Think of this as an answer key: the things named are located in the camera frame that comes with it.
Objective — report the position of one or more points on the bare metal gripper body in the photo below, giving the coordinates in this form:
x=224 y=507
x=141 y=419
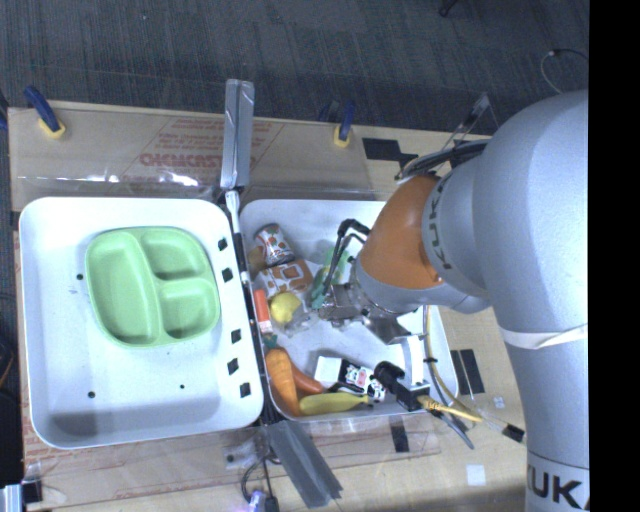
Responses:
x=345 y=305

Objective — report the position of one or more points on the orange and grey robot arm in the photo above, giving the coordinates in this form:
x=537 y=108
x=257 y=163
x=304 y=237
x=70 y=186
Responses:
x=525 y=210

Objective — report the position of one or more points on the green toy vegetable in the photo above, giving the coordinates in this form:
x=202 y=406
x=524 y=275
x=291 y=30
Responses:
x=320 y=290

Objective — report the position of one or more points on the white plastic tray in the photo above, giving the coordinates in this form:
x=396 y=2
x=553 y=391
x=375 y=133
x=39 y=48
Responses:
x=140 y=400
x=340 y=345

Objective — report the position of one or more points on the yellow lemon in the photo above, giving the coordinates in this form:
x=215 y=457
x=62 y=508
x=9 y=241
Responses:
x=284 y=306

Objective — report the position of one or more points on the brown and white carton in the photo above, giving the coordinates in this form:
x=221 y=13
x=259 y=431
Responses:
x=287 y=276

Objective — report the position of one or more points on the white and black cow-print carton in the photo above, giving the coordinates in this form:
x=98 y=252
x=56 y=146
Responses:
x=332 y=370

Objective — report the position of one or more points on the red-brown sausage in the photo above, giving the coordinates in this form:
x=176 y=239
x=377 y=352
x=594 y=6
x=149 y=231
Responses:
x=306 y=382

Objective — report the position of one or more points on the red and white can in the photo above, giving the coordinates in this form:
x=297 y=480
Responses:
x=274 y=245

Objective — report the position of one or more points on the orange carrot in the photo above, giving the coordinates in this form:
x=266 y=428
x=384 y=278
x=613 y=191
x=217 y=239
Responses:
x=281 y=375

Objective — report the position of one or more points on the yellow banana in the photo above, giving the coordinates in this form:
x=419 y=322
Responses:
x=330 y=403

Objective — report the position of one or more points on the tan biscuit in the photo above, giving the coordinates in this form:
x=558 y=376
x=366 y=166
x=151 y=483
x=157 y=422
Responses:
x=255 y=257

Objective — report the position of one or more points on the green divided plate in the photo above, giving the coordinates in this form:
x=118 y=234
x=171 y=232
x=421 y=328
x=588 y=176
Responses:
x=125 y=290

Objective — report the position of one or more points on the brown cardboard board red print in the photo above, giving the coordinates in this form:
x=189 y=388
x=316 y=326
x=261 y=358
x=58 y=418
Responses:
x=125 y=145

